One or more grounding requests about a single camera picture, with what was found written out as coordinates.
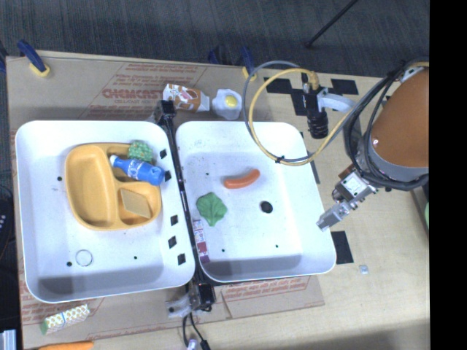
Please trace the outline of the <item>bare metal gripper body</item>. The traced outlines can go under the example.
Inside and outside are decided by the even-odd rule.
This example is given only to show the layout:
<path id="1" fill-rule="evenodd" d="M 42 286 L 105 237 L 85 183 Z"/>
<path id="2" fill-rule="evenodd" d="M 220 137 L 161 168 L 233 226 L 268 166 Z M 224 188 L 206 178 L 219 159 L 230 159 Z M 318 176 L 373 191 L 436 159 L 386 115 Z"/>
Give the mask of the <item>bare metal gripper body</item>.
<path id="1" fill-rule="evenodd" d="M 377 193 L 378 189 L 363 179 L 357 171 L 344 171 L 339 174 L 332 198 L 338 204 L 356 209 L 369 195 Z"/>

